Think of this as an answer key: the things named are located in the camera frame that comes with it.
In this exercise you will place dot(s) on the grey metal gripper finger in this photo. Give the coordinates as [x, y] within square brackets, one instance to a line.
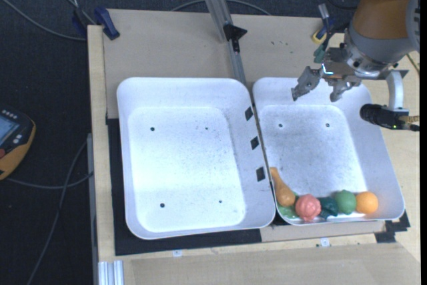
[341, 86]
[307, 81]

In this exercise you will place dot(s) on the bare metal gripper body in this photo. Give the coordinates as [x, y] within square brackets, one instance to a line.
[340, 68]

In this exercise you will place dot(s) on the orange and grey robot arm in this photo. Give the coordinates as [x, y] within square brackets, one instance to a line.
[380, 10]

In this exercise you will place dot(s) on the white plastic tray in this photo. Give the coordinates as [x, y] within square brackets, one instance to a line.
[313, 150]
[183, 160]

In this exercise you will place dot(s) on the green round toy fruit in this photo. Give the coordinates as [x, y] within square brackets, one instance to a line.
[345, 201]

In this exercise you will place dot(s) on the orange toy orange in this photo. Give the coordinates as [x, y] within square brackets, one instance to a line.
[367, 202]

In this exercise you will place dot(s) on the dark green toy broccoli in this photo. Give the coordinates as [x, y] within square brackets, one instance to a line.
[328, 206]

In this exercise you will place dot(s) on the pink round toy food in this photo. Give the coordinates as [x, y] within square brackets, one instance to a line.
[307, 207]

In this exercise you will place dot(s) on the light green toy leaf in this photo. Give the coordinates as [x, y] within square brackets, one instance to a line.
[285, 211]

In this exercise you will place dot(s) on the brown cardboard board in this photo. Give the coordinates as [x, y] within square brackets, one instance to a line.
[166, 46]

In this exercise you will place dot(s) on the black cylinder on white bracket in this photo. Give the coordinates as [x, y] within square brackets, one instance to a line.
[378, 115]

